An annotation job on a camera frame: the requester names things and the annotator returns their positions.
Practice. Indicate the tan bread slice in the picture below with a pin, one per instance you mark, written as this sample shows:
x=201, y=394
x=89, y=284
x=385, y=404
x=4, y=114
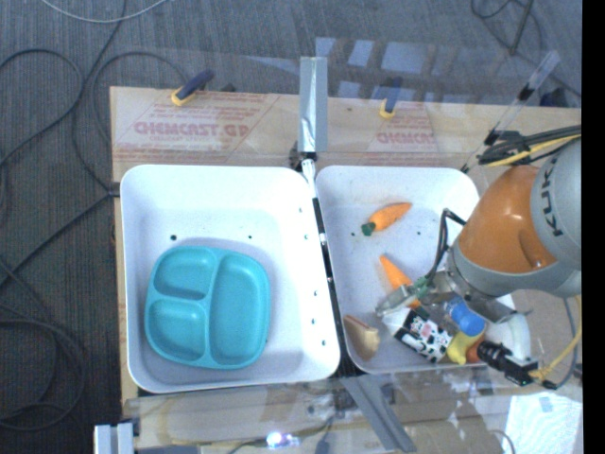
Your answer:
x=363, y=338

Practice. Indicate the orange carrot with green top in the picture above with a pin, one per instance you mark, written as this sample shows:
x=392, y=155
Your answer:
x=390, y=215

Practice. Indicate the yellow rounded toy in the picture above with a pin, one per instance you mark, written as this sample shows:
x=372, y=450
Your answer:
x=461, y=348

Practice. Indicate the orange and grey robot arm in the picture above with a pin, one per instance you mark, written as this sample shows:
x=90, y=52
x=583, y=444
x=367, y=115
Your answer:
x=508, y=234

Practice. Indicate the orange pizza slice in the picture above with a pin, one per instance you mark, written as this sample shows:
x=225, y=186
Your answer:
x=393, y=272

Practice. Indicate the black cylinder on white bracket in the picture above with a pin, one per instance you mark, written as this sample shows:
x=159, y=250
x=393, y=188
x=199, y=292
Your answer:
x=508, y=357

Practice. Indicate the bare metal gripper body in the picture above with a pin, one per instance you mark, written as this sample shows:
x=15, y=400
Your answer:
x=442, y=287

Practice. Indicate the cow print carton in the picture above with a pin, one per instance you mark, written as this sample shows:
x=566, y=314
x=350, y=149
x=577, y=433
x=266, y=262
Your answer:
x=425, y=336

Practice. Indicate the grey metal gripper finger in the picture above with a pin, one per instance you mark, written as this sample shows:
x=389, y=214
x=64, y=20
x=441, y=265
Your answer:
x=394, y=301

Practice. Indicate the blue divided plate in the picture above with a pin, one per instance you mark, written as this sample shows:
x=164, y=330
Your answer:
x=208, y=308

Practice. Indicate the clear bottle with blue cap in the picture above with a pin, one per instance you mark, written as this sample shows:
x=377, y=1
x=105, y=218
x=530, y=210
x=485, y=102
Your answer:
x=468, y=319

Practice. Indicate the brown cardboard board red print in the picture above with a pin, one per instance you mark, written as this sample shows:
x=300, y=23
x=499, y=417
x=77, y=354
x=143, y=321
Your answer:
x=198, y=130

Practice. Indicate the white plastic tray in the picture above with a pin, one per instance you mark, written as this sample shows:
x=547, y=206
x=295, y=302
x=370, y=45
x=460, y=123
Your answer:
x=402, y=187
x=227, y=197

